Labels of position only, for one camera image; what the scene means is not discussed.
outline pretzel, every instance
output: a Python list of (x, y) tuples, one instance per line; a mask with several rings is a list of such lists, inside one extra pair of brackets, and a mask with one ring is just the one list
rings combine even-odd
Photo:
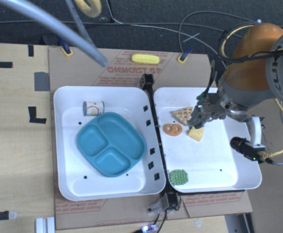
[(182, 132), (182, 127), (181, 125), (175, 123), (175, 124), (165, 124), (164, 125), (164, 131), (166, 134), (171, 135), (171, 136), (178, 136)]

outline blue divided plate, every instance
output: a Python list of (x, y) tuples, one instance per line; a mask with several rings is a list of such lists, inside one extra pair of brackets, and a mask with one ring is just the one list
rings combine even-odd
[(78, 147), (84, 157), (103, 175), (117, 177), (130, 170), (145, 155), (147, 144), (141, 134), (122, 116), (103, 113), (79, 132)]

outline wooden table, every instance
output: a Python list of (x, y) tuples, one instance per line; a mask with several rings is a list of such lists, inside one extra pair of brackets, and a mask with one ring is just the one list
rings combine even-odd
[[(38, 217), (54, 216), (54, 183), (50, 127), (50, 92), (35, 91), (34, 73), (49, 72), (48, 47), (35, 46), (34, 56), (27, 45), (0, 44), (0, 212), (16, 211), (17, 218), (0, 221), (0, 233), (34, 232)], [(37, 118), (46, 124), (30, 123), (28, 107), (37, 109)], [(162, 232), (227, 233), (224, 216), (168, 220)], [(143, 224), (62, 230), (64, 233), (131, 233)]]

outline small can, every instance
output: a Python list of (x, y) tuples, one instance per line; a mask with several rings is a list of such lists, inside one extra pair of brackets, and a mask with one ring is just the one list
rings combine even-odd
[(84, 116), (98, 116), (104, 112), (103, 102), (83, 102), (83, 114)]

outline toy pizza slice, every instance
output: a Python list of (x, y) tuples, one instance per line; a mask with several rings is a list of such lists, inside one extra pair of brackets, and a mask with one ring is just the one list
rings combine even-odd
[(192, 111), (193, 107), (191, 106), (173, 111), (172, 114), (174, 115), (174, 117), (177, 118), (180, 123), (188, 125), (187, 120), (191, 118)]

